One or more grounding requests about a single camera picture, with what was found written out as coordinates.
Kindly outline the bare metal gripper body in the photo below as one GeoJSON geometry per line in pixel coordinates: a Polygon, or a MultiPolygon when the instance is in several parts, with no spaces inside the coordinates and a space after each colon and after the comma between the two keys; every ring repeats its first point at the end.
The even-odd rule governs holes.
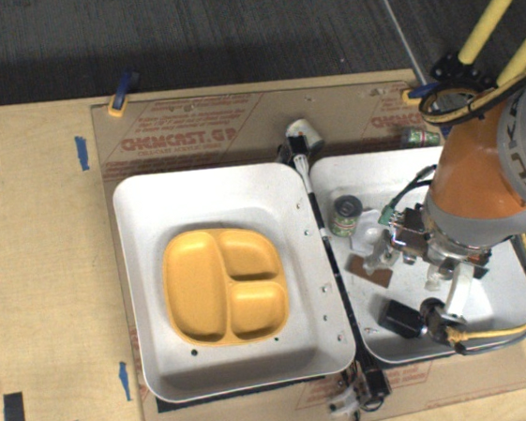
{"type": "Polygon", "coordinates": [[[401,253],[415,255],[430,267],[430,274],[454,276],[457,267],[470,265],[473,273],[488,271],[490,247],[475,247],[443,233],[423,205],[405,208],[391,220],[391,245],[401,253]]]}

